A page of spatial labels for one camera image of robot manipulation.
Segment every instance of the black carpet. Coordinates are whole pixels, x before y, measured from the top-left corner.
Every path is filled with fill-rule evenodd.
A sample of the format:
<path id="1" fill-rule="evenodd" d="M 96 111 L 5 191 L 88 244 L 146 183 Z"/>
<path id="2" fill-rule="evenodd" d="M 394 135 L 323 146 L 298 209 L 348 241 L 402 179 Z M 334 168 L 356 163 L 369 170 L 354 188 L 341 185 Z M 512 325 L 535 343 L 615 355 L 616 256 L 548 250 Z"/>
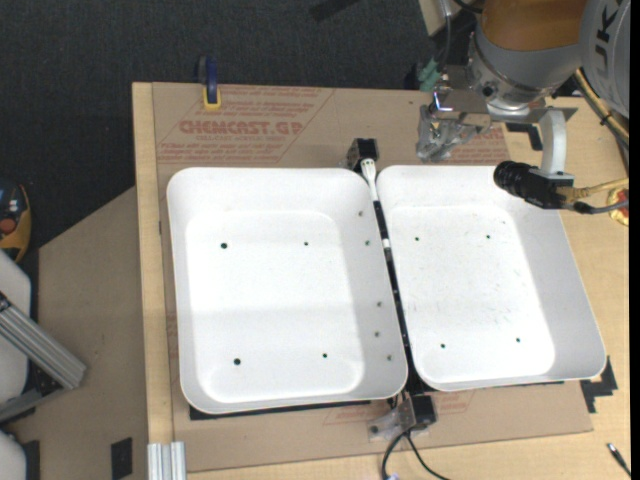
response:
<path id="1" fill-rule="evenodd" d="M 332 3 L 0 0 L 0 176 L 27 189 L 32 245 L 134 185 L 133 81 L 192 81 L 207 53 L 222 83 L 402 88 L 418 1 Z"/>

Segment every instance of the brown cardboard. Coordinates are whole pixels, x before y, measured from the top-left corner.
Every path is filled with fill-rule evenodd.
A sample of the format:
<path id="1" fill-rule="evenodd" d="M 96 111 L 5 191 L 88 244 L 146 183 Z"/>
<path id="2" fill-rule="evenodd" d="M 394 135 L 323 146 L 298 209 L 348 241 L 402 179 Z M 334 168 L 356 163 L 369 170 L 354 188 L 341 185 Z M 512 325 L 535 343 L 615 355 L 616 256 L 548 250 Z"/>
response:
<path id="1" fill-rule="evenodd" d="M 334 167 L 357 137 L 377 139 L 379 169 L 419 164 L 414 91 L 222 86 L 222 107 L 203 109 L 194 84 L 153 84 L 174 439 L 189 471 L 227 469 L 382 452 L 367 422 L 389 410 L 366 405 L 191 421 L 179 383 L 175 294 L 166 185 L 189 166 Z M 453 151 L 447 163 L 495 165 L 509 157 L 503 130 Z M 591 430 L 577 382 L 434 393 L 437 424 L 421 447 L 451 446 Z"/>

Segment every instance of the wooden table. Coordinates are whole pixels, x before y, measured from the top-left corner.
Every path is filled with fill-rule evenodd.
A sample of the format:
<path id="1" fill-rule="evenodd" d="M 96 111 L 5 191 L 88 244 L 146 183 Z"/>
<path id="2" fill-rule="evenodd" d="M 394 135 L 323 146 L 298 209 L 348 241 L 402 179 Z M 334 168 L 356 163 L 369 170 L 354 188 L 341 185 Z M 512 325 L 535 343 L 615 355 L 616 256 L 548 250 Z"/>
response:
<path id="1" fill-rule="evenodd" d="M 393 92 L 387 100 L 388 118 L 401 119 L 395 106 L 410 93 Z M 600 126 L 584 101 L 577 98 L 554 102 L 577 106 L 568 123 L 566 170 L 577 186 L 591 186 L 626 176 L 615 139 Z M 153 84 L 133 85 L 133 108 L 138 196 L 138 225 L 142 275 L 148 439 L 151 443 L 174 440 L 165 319 L 162 249 L 158 230 L 159 198 L 154 135 Z M 507 134 L 514 160 L 539 163 L 525 134 Z M 425 453 L 433 469 L 455 480 L 464 478 L 625 478 L 609 454 L 614 443 L 630 464 L 629 386 L 629 274 L 628 228 L 608 215 L 581 216 L 565 212 L 563 222 L 574 256 L 600 325 L 607 353 L 616 375 L 614 396 L 598 398 L 592 416 L 594 431 L 578 435 L 526 439 L 431 449 Z M 311 480 L 377 479 L 381 457 L 357 456 L 190 474 L 191 480 L 244 479 Z M 402 480 L 428 478 L 411 452 L 393 454 L 389 469 Z"/>

